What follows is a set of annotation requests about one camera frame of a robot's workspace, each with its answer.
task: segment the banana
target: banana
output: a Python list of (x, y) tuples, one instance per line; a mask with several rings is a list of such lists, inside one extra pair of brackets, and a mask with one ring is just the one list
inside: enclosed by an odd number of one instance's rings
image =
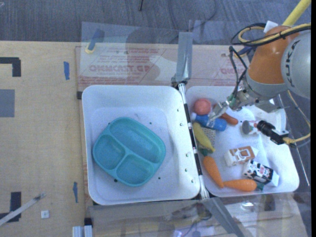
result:
[(205, 148), (210, 149), (212, 152), (215, 151), (215, 148), (213, 147), (211, 141), (206, 136), (206, 134), (203, 132), (202, 127), (199, 123), (194, 122), (193, 123), (193, 133), (196, 137), (197, 141), (204, 146)]

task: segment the orange carrot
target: orange carrot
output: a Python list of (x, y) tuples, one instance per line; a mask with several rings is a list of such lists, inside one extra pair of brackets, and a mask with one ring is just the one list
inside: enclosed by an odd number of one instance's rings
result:
[(215, 181), (215, 183), (219, 187), (223, 188), (224, 187), (223, 180), (218, 170), (218, 167), (216, 165), (215, 159), (211, 156), (205, 156), (203, 159), (203, 164), (207, 173), (211, 176), (211, 178)]
[(224, 113), (220, 116), (222, 119), (226, 120), (227, 123), (232, 124), (232, 125), (237, 125), (238, 124), (238, 119), (230, 116), (227, 113)]
[(223, 182), (224, 186), (238, 189), (244, 192), (251, 192), (257, 188), (257, 183), (252, 179), (237, 179)]

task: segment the blue plate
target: blue plate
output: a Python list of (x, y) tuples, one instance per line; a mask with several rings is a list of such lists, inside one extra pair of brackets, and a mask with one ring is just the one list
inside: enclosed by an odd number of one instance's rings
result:
[(96, 140), (92, 155), (108, 174), (129, 186), (148, 182), (166, 155), (164, 142), (132, 118), (112, 121)]

